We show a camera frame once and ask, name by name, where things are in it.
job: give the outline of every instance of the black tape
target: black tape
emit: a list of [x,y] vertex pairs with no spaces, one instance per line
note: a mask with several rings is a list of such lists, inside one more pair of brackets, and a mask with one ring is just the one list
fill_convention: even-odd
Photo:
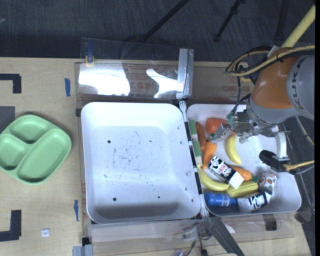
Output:
[[190,135],[190,129],[189,129],[189,124],[188,122],[184,122],[184,126],[185,126],[185,131],[186,131],[186,137],[188,139],[188,142],[191,142],[191,135]]
[[82,237],[82,246],[91,245],[89,237]]
[[197,162],[196,162],[196,159],[195,159],[194,149],[193,149],[192,146],[189,146],[189,149],[190,149],[192,165],[193,165],[193,167],[196,167],[197,166]]
[[19,240],[21,236],[21,210],[11,211],[10,229],[9,231],[0,232],[0,242]]
[[277,230],[277,220],[275,216],[270,214],[263,214],[263,220],[265,224],[265,230],[266,231],[276,231]]
[[19,74],[0,74],[0,80],[7,81],[12,80],[12,93],[21,93],[21,76]]
[[76,108],[75,109],[75,116],[76,117],[81,117],[81,110],[82,110],[82,108]]
[[2,133],[16,118],[16,107],[0,106],[0,133]]
[[202,194],[202,187],[201,187],[199,173],[195,172],[194,176],[195,176],[196,186],[198,188],[198,193],[199,193],[199,195],[201,195]]

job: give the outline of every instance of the metal bracket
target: metal bracket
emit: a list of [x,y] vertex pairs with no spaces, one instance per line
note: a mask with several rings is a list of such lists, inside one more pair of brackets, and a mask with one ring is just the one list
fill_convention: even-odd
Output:
[[178,62],[178,100],[192,95],[192,81],[194,76],[194,50],[180,49]]
[[92,245],[87,244],[85,246],[75,245],[72,248],[72,256],[93,256]]
[[230,125],[221,123],[216,134],[211,137],[211,141],[213,144],[216,144],[217,142],[223,141],[225,138],[229,137],[230,133]]

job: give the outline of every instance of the yellow corn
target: yellow corn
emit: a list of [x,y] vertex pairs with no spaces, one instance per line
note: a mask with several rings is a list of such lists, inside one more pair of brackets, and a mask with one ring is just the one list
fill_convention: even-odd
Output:
[[258,190],[258,183],[249,180],[244,181],[237,189],[229,187],[225,192],[232,198],[240,198]]

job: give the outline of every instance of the yellow pole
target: yellow pole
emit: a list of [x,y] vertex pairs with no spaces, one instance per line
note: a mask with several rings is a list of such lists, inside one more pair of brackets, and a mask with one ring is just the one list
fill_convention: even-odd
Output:
[[281,47],[293,47],[315,19],[316,6],[313,5]]

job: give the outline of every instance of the banana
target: banana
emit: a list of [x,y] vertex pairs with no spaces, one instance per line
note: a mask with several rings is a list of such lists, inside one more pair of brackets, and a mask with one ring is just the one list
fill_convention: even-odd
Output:
[[241,158],[236,149],[237,135],[234,133],[226,139],[226,153],[235,164],[241,165]]
[[209,190],[212,190],[214,192],[223,192],[230,187],[227,183],[209,178],[208,175],[206,175],[206,173],[202,170],[202,168],[199,167],[199,165],[198,165],[198,172],[199,172],[201,183]]
[[233,198],[241,198],[246,195],[255,193],[257,192],[257,190],[258,190],[258,183],[252,180],[248,180],[248,181],[244,181],[238,188],[233,188],[232,186],[229,187],[225,191],[225,193]]

